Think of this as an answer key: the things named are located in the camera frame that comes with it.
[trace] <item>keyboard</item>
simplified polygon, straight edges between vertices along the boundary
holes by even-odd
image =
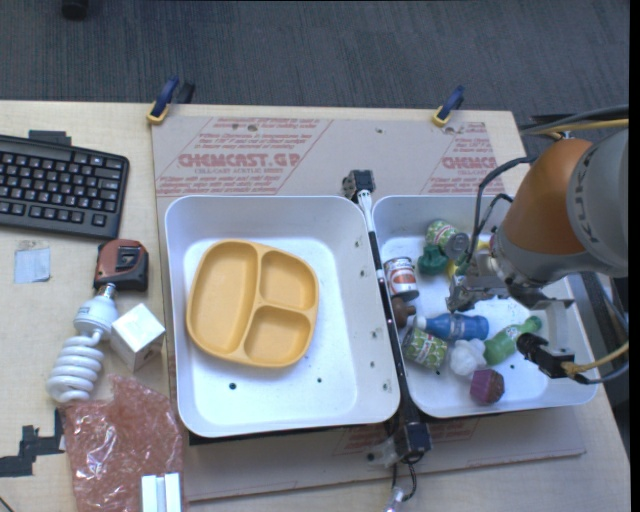
[[[129,160],[0,135],[0,226],[118,237]]]

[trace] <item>gray carpet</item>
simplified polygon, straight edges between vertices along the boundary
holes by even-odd
[[[463,85],[463,109],[521,125],[629,102],[629,0],[61,6],[0,2],[0,99],[150,104],[177,74],[203,104],[436,108]]]

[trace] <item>white crumpled object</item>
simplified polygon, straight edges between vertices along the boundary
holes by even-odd
[[[484,342],[481,340],[457,340],[451,350],[449,367],[454,373],[466,377],[487,365],[482,354],[484,354]]]

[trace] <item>white tray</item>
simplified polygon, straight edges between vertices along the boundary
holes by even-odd
[[[481,216],[491,198],[482,202]],[[508,208],[506,201],[499,201],[485,226],[488,232],[499,224]],[[474,219],[475,197],[470,196],[387,196],[374,206],[373,218],[382,261],[409,256],[414,265],[422,254],[426,228],[436,219],[445,219],[458,229],[471,233]],[[416,270],[420,295],[410,304],[417,313],[427,318],[447,312],[445,299],[449,295],[449,283],[444,274],[422,276]],[[558,281],[544,289],[549,297],[573,298],[566,280]],[[547,319],[543,312],[529,311],[512,299],[492,299],[478,302],[468,315],[482,315],[489,320],[489,338],[503,327],[521,323],[531,314],[543,321],[540,335],[548,336]],[[402,340],[411,325],[399,331]],[[593,360],[586,334],[575,304],[567,310],[568,346],[576,353],[577,362]],[[412,361],[406,361],[406,374],[412,400],[425,413],[449,418],[457,416],[495,414],[500,412],[578,405],[591,400],[597,386],[578,384],[570,379],[549,379],[538,367],[516,352],[495,366],[505,380],[505,393],[492,405],[476,403],[469,395],[470,380],[449,369],[448,357],[438,372]],[[586,373],[596,378],[595,370]]]
[[[217,438],[380,423],[400,393],[364,216],[339,196],[187,196],[165,215],[178,410]],[[319,281],[313,339],[285,368],[258,368],[201,351],[185,326],[204,251],[240,238],[304,259]]]

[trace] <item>plastic bag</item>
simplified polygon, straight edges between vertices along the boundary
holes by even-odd
[[[110,402],[62,410],[78,512],[138,512],[142,476],[182,471],[182,434],[169,399],[133,378],[109,379]]]

